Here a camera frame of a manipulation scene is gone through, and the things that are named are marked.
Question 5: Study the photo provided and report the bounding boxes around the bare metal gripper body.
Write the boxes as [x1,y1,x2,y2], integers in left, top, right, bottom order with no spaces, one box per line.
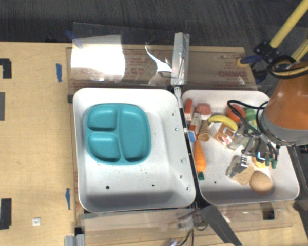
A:
[242,133,267,159]

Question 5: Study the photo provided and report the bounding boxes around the yellow toy food piece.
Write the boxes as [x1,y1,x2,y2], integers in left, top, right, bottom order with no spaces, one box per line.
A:
[252,156,269,169]

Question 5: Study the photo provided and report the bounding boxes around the brown round bread roll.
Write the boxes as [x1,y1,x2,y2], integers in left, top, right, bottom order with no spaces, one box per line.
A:
[249,170,274,196]

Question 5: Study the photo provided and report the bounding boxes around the white plastic tray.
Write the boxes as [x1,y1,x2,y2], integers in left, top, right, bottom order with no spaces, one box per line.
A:
[181,89,301,207]
[72,87,197,213]

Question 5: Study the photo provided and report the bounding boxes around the orange and white carton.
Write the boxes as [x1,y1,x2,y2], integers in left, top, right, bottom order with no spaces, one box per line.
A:
[208,122,236,146]

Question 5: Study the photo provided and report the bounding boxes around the orange carrot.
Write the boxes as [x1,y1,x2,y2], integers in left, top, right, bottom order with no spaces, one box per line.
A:
[194,139,207,181]

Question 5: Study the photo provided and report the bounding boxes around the red toy tomato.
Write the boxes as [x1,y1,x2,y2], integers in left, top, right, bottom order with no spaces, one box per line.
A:
[226,104,246,124]

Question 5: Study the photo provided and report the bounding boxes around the yellow banana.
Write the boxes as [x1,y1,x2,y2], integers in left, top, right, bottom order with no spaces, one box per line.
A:
[207,114,239,132]

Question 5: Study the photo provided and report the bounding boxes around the tan ice cream cone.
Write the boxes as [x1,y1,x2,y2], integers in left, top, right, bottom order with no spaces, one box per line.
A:
[197,120,211,142]

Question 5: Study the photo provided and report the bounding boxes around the white and red bottle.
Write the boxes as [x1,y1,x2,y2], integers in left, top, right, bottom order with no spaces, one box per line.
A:
[188,111,203,136]

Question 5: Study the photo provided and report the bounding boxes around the thin black and white rod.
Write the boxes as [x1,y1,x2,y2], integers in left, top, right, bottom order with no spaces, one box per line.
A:
[173,86,204,208]

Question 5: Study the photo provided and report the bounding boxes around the red and white carton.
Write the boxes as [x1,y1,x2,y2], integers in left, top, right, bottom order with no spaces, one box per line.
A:
[184,99,194,123]

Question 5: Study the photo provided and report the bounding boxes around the teal divided plate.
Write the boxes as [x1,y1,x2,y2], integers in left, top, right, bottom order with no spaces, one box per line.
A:
[85,102,152,166]

